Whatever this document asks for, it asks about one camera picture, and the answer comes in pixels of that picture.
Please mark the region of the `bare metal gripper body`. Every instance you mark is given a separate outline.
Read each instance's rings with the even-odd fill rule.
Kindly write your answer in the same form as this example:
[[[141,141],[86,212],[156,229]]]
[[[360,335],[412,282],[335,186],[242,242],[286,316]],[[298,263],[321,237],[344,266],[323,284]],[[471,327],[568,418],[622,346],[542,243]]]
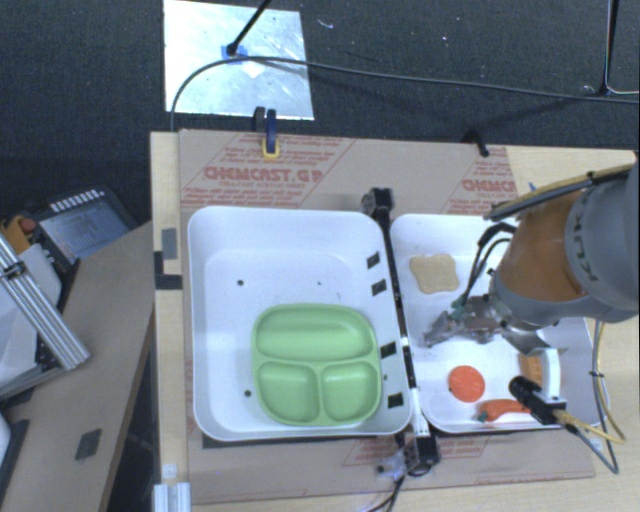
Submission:
[[[451,304],[448,334],[485,344],[501,335],[512,320],[511,310],[496,296],[460,296]]]

